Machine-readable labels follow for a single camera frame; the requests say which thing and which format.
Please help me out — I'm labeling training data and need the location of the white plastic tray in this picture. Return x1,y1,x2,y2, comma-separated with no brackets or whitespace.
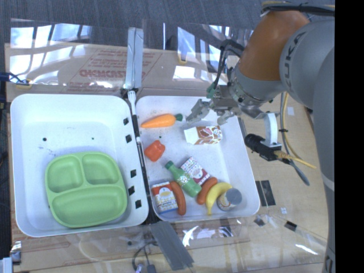
135,95,261,223
10,93,150,238

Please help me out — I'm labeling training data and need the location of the orange and white box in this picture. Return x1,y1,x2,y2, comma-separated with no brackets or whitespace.
151,181,179,214

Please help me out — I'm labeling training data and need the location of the orange carrot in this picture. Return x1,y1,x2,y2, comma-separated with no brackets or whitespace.
140,113,184,129

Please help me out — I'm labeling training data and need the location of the orange bell pepper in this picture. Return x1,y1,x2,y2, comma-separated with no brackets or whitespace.
143,140,166,163

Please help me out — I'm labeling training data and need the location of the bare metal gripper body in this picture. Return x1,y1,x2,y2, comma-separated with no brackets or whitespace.
211,81,269,121

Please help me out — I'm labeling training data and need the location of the small grey-lidded can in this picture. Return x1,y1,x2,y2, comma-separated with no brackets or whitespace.
216,188,243,212

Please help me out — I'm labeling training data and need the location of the green divided plate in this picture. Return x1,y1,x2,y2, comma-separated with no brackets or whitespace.
44,151,129,229

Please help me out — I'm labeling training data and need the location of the brown cardboard board red print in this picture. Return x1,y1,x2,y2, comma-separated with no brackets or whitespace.
5,42,251,270

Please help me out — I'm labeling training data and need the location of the orange sausage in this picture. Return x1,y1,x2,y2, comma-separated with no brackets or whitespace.
169,181,187,216
196,176,218,205

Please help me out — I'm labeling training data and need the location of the black cylinder on white bracket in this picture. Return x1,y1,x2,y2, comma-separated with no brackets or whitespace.
244,112,283,162

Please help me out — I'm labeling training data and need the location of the green bottle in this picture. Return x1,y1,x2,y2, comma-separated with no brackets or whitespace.
164,160,202,198

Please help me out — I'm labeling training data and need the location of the white and orange carton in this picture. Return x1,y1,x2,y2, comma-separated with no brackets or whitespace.
183,125,224,146

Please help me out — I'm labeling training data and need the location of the yellow banana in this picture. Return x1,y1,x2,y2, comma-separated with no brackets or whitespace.
205,182,233,216

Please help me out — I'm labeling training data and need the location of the red and white packet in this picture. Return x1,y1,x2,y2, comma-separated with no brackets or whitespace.
180,156,211,187

